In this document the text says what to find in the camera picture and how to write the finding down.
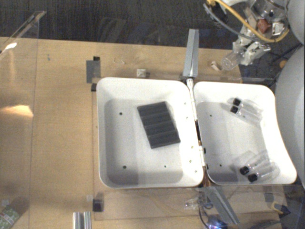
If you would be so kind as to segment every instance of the gray cable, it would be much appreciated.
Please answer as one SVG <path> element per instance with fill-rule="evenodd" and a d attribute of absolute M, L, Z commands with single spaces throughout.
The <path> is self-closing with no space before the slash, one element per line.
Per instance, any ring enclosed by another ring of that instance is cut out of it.
<path fill-rule="evenodd" d="M 223 27 L 225 27 L 225 28 L 226 28 L 227 30 L 229 30 L 230 32 L 232 32 L 232 33 L 234 33 L 234 34 L 236 34 L 236 35 L 238 35 L 238 36 L 245 37 L 246 39 L 252 40 L 252 41 L 254 41 L 254 42 L 260 42 L 260 43 L 262 43 L 262 44 L 264 44 L 264 45 L 266 44 L 266 42 L 264 42 L 264 41 L 262 41 L 262 40 L 260 40 L 260 39 L 258 39 L 258 38 L 253 38 L 253 37 L 246 36 L 246 35 L 244 35 L 244 34 L 239 33 L 238 31 L 232 29 L 230 26 L 228 26 L 227 24 L 225 24 L 224 22 L 222 22 L 222 21 L 212 12 L 212 11 L 210 11 L 209 8 L 208 8 L 208 6 L 207 6 L 205 3 L 203 4 L 203 7 L 204 7 L 205 10 L 207 11 L 207 13 L 209 13 L 209 14 L 213 17 L 213 19 L 215 19 L 218 23 L 220 23 Z"/>

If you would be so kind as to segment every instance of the wooden table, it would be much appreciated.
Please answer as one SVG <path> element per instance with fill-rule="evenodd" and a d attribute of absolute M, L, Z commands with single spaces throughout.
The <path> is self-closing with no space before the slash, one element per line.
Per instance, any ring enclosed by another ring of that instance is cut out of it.
<path fill-rule="evenodd" d="M 220 73 L 210 67 L 228 52 L 200 49 L 199 78 L 239 82 L 238 69 Z M 93 56 L 101 58 L 102 76 L 135 77 L 136 69 L 145 68 L 154 72 L 154 78 L 177 79 L 183 70 L 185 48 L 38 40 L 30 208 L 24 214 L 29 219 L 21 218 L 14 228 L 24 229 L 27 223 L 30 229 L 72 228 L 73 212 L 92 210 L 92 197 L 103 189 L 96 168 L 95 96 L 91 84 L 86 83 L 86 61 Z M 92 228 L 200 229 L 202 223 L 198 216 L 92 217 Z"/>

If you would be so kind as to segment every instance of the white plastic tray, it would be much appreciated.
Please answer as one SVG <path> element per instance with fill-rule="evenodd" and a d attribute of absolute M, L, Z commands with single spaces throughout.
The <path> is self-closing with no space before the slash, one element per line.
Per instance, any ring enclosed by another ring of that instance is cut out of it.
<path fill-rule="evenodd" d="M 199 82 L 194 87 L 196 108 L 209 178 L 219 185 L 250 184 L 239 173 L 252 155 L 267 150 L 281 170 L 273 180 L 253 184 L 291 184 L 296 170 L 284 146 L 275 113 L 275 96 L 262 85 Z M 260 125 L 247 123 L 232 113 L 234 98 L 251 101 L 262 110 Z"/>
<path fill-rule="evenodd" d="M 97 85 L 100 178 L 108 187 L 193 187 L 203 179 L 190 95 L 178 81 L 104 78 Z M 181 142 L 151 149 L 137 107 L 166 101 Z"/>

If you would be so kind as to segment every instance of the yellow cable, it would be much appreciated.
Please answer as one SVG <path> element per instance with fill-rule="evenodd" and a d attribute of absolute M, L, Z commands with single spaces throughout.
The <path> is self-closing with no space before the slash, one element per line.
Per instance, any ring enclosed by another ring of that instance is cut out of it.
<path fill-rule="evenodd" d="M 257 36 L 259 39 L 265 41 L 265 42 L 269 42 L 269 43 L 273 43 L 273 42 L 279 42 L 280 40 L 282 40 L 289 32 L 289 30 L 287 29 L 281 36 L 279 36 L 276 39 L 268 39 L 264 36 L 262 36 L 260 33 L 258 33 L 250 24 L 248 24 L 247 21 L 244 20 L 244 18 L 242 16 L 239 15 L 238 12 L 236 12 L 233 8 L 231 8 L 229 5 L 227 5 L 226 3 L 224 3 L 221 0 L 206 0 L 207 4 L 210 6 L 215 6 L 216 2 L 218 2 L 220 5 L 224 6 L 225 9 L 227 9 L 228 11 L 230 11 L 231 14 L 233 14 L 241 23 L 243 23 L 245 25 L 245 27 L 247 27 L 251 32 L 253 32 L 253 34 L 255 36 Z"/>

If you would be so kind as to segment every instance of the black bottle cap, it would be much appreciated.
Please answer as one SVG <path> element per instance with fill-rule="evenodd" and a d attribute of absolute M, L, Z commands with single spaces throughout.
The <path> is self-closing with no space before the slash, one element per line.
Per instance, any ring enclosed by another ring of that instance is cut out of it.
<path fill-rule="evenodd" d="M 240 100 L 240 99 L 238 99 L 238 98 L 235 98 L 235 99 L 233 100 L 233 104 L 234 104 L 235 106 L 239 106 L 241 102 L 242 102 L 242 100 Z"/>
<path fill-rule="evenodd" d="M 236 106 L 232 106 L 231 110 L 232 113 L 236 114 L 238 112 L 238 108 Z"/>
<path fill-rule="evenodd" d="M 244 166 L 242 168 L 239 169 L 239 172 L 242 174 L 242 175 L 245 175 L 247 173 L 249 173 L 249 168 L 247 166 Z"/>
<path fill-rule="evenodd" d="M 257 175 L 256 174 L 251 174 L 251 175 L 248 175 L 248 180 L 250 181 L 250 182 L 254 182 L 254 181 L 256 181 L 257 180 Z"/>

